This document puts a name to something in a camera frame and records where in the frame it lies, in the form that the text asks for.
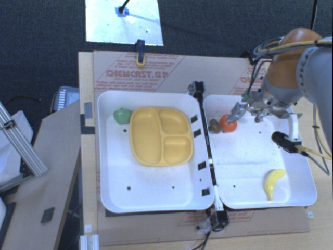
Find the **wooden table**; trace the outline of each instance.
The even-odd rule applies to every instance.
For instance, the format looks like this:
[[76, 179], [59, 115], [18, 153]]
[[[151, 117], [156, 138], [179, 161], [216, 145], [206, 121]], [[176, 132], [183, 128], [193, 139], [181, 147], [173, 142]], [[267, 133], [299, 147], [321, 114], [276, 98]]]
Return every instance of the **wooden table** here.
[[[197, 57], [193, 62], [198, 65], [205, 57]], [[80, 103], [81, 114], [84, 114], [84, 106], [87, 101], [94, 101], [94, 75], [93, 75], [93, 53], [79, 53], [79, 82], [80, 82]], [[295, 112], [302, 112], [299, 119], [299, 130], [302, 136], [303, 145], [311, 149], [317, 149], [312, 128], [312, 104], [302, 98], [296, 107]], [[83, 119], [85, 126], [95, 125], [94, 114], [91, 118]], [[83, 134], [82, 143], [82, 173], [83, 173], [83, 217], [84, 224], [90, 224], [92, 230], [86, 230], [86, 235], [98, 234], [97, 203], [96, 203], [96, 159], [95, 150], [91, 148], [95, 144], [93, 134]], [[207, 250], [211, 249], [331, 249], [331, 234], [333, 233], [333, 199], [332, 199], [332, 176], [325, 175], [312, 161], [310, 167], [316, 184], [318, 198], [316, 203], [307, 208], [312, 212], [314, 218], [309, 219], [310, 232], [233, 237], [208, 240]], [[117, 246], [101, 246], [103, 250], [149, 250], [149, 249], [192, 249], [201, 241], [181, 241], [149, 244], [132, 244]]]

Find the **yellow banana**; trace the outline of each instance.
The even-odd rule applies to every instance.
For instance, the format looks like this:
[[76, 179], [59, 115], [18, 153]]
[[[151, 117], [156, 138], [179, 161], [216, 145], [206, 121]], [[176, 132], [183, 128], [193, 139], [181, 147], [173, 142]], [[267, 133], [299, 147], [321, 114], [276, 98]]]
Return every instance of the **yellow banana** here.
[[265, 191], [268, 195], [268, 200], [273, 200], [273, 191], [275, 183], [278, 179], [282, 178], [286, 174], [284, 169], [275, 169], [268, 174], [265, 181]]

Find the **black fabric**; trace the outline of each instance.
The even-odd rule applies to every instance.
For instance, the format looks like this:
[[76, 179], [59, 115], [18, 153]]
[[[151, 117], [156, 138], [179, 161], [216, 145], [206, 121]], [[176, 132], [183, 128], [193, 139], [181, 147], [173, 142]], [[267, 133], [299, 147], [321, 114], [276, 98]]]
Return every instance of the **black fabric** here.
[[[318, 0], [314, 30], [332, 35], [332, 2]], [[310, 27], [313, 0], [158, 0], [164, 46], [147, 52], [239, 56], [297, 27]], [[78, 52], [132, 51], [85, 41], [85, 0], [0, 0], [0, 101], [36, 129], [61, 85], [78, 85]]]

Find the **white tray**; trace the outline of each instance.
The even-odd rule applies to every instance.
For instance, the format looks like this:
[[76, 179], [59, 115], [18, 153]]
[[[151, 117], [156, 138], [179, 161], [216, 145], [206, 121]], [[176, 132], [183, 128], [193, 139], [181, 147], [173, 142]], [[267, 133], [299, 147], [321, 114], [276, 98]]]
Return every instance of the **white tray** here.
[[[239, 96], [210, 95], [204, 100], [207, 122], [230, 114]], [[237, 121], [234, 132], [209, 134], [219, 196], [234, 209], [309, 206], [317, 191], [306, 157], [290, 154], [271, 140], [272, 133], [289, 133], [287, 120], [275, 116], [255, 123], [249, 112]], [[267, 173], [285, 169], [269, 201], [264, 190]]]
[[[101, 200], [115, 213], [165, 210], [202, 210], [210, 207], [214, 191], [198, 102], [187, 94], [108, 91], [98, 102]], [[132, 154], [129, 124], [116, 123], [113, 112], [120, 108], [135, 111], [142, 107], [171, 107], [190, 119], [194, 154], [185, 164], [148, 167]], [[198, 164], [206, 167], [198, 169]]]

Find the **yellow plate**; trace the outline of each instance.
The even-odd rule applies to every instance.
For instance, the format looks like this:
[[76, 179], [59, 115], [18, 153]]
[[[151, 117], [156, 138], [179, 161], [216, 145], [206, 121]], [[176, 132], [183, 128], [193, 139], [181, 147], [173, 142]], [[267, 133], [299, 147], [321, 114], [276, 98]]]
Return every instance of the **yellow plate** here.
[[133, 112], [130, 140], [135, 158], [148, 166], [175, 166], [193, 155], [193, 138], [186, 116], [173, 108], [144, 107]]

